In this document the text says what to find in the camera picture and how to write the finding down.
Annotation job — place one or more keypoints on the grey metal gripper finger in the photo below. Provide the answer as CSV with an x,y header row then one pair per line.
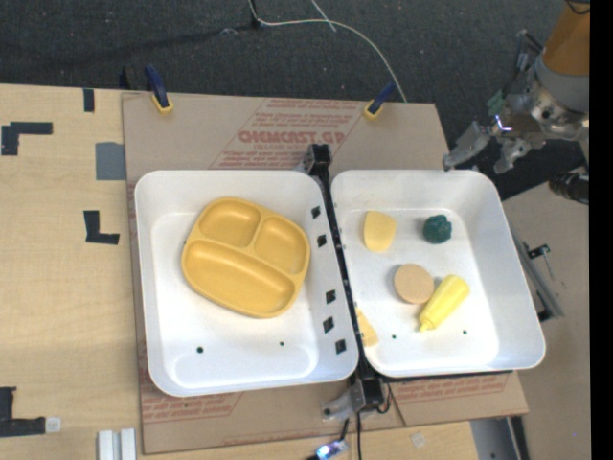
x,y
467,146
511,154

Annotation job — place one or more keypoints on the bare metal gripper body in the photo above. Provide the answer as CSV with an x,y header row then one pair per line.
x,y
551,118

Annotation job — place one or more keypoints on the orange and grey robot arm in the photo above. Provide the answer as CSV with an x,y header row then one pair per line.
x,y
567,41

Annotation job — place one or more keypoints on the green broccoli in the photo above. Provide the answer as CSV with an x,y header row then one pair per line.
x,y
437,229

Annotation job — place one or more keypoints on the pale yellow bread slice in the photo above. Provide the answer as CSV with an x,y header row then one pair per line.
x,y
377,232

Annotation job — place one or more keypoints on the tan round biscuit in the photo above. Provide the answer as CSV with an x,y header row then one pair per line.
x,y
413,283

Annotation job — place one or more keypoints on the yellow squeeze bottle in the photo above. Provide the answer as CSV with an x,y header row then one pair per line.
x,y
445,300

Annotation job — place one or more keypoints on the thin black rod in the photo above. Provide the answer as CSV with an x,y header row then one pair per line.
x,y
341,257

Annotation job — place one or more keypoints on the white plastic tray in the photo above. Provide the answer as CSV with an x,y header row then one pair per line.
x,y
239,352
460,343

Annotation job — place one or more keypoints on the yellow cheese wedge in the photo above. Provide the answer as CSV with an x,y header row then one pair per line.
x,y
366,331

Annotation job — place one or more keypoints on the yellow divided plate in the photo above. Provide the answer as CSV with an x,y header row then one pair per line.
x,y
239,266

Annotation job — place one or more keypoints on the brown cardboard board red print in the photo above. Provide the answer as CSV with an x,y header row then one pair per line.
x,y
201,137

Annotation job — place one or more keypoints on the black cylinder on white bracket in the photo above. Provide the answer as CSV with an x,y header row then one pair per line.
x,y
570,187

